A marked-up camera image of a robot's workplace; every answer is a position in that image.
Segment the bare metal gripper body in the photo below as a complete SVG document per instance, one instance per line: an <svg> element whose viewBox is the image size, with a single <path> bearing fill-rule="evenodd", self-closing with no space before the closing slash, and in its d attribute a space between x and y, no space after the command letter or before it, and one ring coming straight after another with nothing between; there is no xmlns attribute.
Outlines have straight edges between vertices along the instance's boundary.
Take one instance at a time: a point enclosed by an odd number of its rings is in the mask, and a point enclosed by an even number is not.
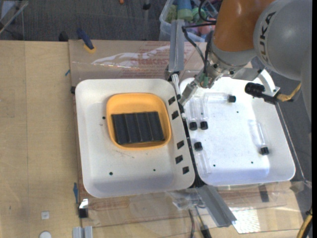
<svg viewBox="0 0 317 238"><path fill-rule="evenodd" d="M223 63L205 62L203 69L194 77L194 87L211 88L223 75L229 74L231 66Z"/></svg>

